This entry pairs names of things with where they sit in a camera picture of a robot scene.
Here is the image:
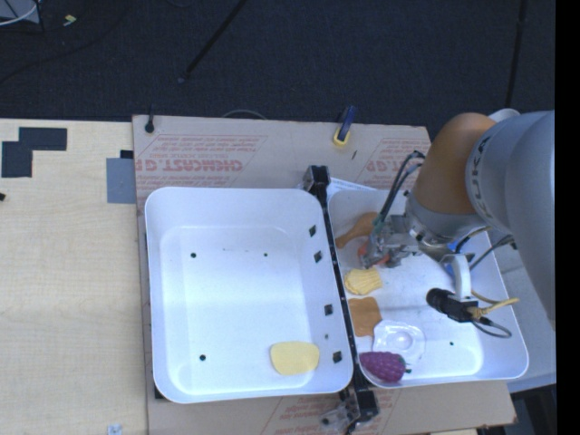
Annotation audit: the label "black block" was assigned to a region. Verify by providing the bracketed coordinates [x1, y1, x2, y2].
[320, 386, 382, 434]
[302, 164, 330, 194]

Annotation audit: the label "pale yellow flat oval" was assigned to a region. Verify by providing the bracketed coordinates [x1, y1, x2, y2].
[269, 340, 322, 377]

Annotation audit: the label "brown cardboard board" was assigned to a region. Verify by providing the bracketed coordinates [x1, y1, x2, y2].
[130, 114, 518, 435]

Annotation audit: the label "black cylinder on white bracket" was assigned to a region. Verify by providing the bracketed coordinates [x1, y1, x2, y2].
[425, 253, 480, 324]

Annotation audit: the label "brown chicken drumstick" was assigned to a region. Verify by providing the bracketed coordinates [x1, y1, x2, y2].
[334, 211, 380, 250]

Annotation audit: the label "brown toast slice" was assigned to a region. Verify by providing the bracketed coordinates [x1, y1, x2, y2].
[347, 296, 383, 338]

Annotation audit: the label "orange carrot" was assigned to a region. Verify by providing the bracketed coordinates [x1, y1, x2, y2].
[356, 241, 392, 267]

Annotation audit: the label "purple grapes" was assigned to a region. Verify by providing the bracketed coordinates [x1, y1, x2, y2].
[358, 351, 412, 384]

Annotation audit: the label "white plastic tray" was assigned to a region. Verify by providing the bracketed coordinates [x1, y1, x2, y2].
[326, 188, 531, 390]
[143, 186, 355, 405]

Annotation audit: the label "thin black rod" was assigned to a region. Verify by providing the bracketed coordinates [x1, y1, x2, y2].
[315, 188, 369, 392]

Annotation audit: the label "white fried egg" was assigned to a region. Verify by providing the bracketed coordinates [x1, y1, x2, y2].
[372, 319, 428, 364]

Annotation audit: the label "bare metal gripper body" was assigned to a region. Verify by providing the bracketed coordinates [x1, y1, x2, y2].
[373, 214, 437, 262]

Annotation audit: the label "yellow ridged crisp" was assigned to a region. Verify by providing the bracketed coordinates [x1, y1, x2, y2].
[343, 266, 383, 296]

